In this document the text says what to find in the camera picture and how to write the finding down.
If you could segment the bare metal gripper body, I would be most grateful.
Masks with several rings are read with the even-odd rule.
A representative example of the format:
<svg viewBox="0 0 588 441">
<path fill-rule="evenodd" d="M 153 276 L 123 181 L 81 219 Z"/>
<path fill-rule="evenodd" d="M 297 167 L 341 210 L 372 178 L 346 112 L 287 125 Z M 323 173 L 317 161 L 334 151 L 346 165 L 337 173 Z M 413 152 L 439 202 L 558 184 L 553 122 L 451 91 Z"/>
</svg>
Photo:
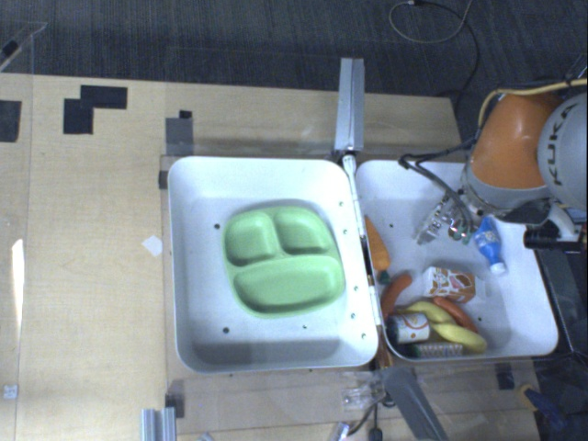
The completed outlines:
<svg viewBox="0 0 588 441">
<path fill-rule="evenodd" d="M 473 216 L 457 193 L 444 194 L 437 205 L 435 220 L 447 230 L 447 236 L 456 242 L 469 243 L 473 238 Z"/>
</svg>

